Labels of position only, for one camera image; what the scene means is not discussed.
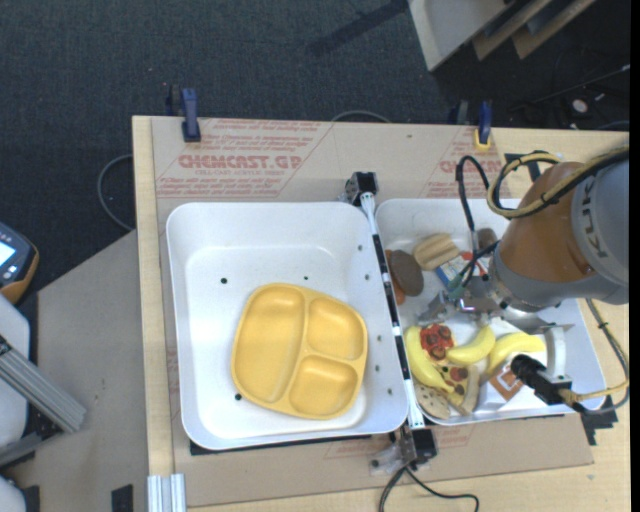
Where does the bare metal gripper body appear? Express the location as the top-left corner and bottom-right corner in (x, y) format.
(448, 277), (546, 332)

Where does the yellow banana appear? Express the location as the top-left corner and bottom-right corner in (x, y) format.
(445, 324), (497, 367)
(486, 331), (548, 377)
(403, 324), (454, 397)

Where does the toy pizza slice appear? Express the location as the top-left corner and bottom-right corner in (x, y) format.
(438, 363), (482, 417)
(418, 322), (458, 362)

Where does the blue and white carton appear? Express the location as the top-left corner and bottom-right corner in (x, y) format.
(433, 251), (489, 288)

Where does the brown round toy biscuit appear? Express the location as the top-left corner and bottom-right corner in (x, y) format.
(388, 248), (426, 297)

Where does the thin black and white rod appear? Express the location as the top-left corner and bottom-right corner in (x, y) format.
(360, 192), (427, 429)

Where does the tan toy bread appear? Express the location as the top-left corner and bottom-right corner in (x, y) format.
(412, 232), (462, 272)

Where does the orange and white packet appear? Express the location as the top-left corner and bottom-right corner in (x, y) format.
(486, 366), (527, 402)

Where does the chocolate chip toy biscuit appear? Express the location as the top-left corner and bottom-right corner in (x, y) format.
(413, 382), (452, 421)

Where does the white plastic tray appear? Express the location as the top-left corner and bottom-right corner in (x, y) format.
(374, 198), (609, 428)
(165, 201), (411, 452)

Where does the yellow divided plate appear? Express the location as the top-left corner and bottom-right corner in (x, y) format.
(229, 282), (370, 422)

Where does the brown cardboard board red print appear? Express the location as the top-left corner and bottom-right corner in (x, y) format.
(149, 117), (596, 507)

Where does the black cylinder on white bracket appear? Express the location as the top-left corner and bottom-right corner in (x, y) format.
(509, 323), (574, 407)

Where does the black block with thin wires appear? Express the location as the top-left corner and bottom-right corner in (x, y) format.
(399, 427), (440, 470)
(344, 171), (379, 207)

